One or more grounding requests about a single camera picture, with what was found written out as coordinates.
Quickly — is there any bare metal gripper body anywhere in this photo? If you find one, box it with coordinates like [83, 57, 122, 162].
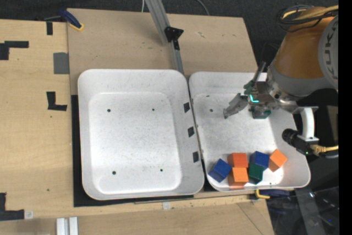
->
[246, 80, 300, 114]

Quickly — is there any white plastic tray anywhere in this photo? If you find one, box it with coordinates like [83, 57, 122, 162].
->
[188, 71, 312, 193]
[77, 68, 205, 201]

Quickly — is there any blue cube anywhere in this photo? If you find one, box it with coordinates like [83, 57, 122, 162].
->
[249, 150, 271, 171]
[207, 158, 233, 183]

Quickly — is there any orange cube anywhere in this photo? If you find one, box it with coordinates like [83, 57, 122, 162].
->
[227, 152, 249, 169]
[267, 149, 288, 173]
[227, 166, 250, 191]

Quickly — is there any green cube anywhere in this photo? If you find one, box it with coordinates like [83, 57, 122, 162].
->
[247, 162, 265, 185]

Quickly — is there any pale wood board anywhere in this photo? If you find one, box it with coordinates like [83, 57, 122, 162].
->
[67, 8, 270, 218]

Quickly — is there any black cylinder on white bracket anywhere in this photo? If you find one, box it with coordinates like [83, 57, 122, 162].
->
[281, 106, 320, 156]

